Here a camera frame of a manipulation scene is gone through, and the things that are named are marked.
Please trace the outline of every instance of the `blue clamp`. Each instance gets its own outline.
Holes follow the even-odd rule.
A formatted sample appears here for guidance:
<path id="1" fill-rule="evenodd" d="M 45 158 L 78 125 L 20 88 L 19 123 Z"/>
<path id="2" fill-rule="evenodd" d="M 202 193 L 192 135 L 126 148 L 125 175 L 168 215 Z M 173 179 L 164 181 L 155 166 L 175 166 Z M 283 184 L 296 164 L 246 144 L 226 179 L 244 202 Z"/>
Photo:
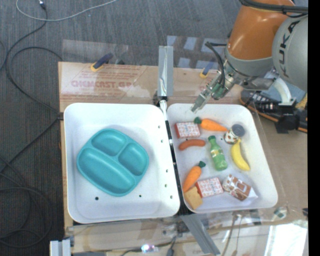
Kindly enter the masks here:
<path id="1" fill-rule="evenodd" d="M 212 58 L 210 60 L 210 62 L 206 65 L 206 67 L 202 69 L 202 71 L 200 73 L 201 78 L 203 78 L 203 79 L 207 78 L 207 76 L 209 75 L 209 70 L 212 69 L 212 67 L 214 65 L 214 61 L 215 61 L 215 59 Z"/>
<path id="2" fill-rule="evenodd" d="M 103 68 L 103 64 L 108 63 L 109 60 L 111 60 L 113 58 L 113 54 L 112 53 L 108 53 L 106 55 L 104 55 L 101 59 L 99 59 L 97 62 L 93 63 L 91 65 L 91 70 L 93 72 L 97 72 L 98 70 Z"/>

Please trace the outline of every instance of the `toy bottle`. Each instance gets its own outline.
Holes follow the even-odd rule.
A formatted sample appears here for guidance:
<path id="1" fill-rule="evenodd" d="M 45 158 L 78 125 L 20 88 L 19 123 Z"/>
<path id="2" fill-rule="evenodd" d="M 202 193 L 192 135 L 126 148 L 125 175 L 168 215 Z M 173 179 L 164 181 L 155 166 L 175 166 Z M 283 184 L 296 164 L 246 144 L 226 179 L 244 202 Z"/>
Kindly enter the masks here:
<path id="1" fill-rule="evenodd" d="M 225 158 L 225 154 L 222 148 L 216 142 L 216 136 L 212 135 L 208 137 L 211 144 L 210 153 L 214 162 L 214 167 L 217 171 L 227 169 L 228 163 Z"/>

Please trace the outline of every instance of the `red and white box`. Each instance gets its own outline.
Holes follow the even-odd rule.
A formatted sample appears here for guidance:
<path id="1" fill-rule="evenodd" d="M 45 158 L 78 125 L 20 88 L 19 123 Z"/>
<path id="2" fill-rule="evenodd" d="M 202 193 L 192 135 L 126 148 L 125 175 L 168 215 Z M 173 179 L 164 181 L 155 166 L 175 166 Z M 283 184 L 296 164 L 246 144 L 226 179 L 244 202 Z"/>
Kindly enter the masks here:
<path id="1" fill-rule="evenodd" d="M 258 197 L 250 185 L 231 174 L 223 181 L 222 187 L 227 193 L 240 201 L 246 198 L 254 199 Z"/>
<path id="2" fill-rule="evenodd" d="M 195 183 L 195 186 L 202 198 L 222 194 L 224 192 L 217 177 L 199 180 Z"/>
<path id="3" fill-rule="evenodd" d="M 174 129 L 178 139 L 197 138 L 200 136 L 198 124 L 194 122 L 177 122 Z"/>

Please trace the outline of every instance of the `toy banana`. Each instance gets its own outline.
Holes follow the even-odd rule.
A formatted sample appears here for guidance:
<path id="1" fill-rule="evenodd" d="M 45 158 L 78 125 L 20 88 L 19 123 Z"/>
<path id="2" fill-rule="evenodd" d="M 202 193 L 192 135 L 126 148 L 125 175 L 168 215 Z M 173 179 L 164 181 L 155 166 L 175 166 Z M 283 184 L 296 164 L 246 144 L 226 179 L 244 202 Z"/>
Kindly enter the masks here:
<path id="1" fill-rule="evenodd" d="M 241 139 L 238 139 L 238 141 L 232 145 L 231 147 L 231 156 L 232 159 L 237 167 L 239 167 L 243 171 L 250 171 L 250 166 L 246 162 L 246 160 L 243 158 L 241 154 L 241 148 L 240 148 L 240 142 Z"/>

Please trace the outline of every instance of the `teal divided plate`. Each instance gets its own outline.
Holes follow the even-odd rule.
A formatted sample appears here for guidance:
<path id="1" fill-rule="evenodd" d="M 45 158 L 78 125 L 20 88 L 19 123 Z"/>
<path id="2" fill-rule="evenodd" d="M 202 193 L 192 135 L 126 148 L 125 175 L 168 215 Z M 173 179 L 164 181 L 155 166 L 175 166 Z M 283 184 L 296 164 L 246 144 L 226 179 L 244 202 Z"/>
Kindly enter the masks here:
<path id="1" fill-rule="evenodd" d="M 76 159 L 80 173 L 102 191 L 121 197 L 140 182 L 149 165 L 146 150 L 116 129 L 103 129 L 82 147 Z"/>

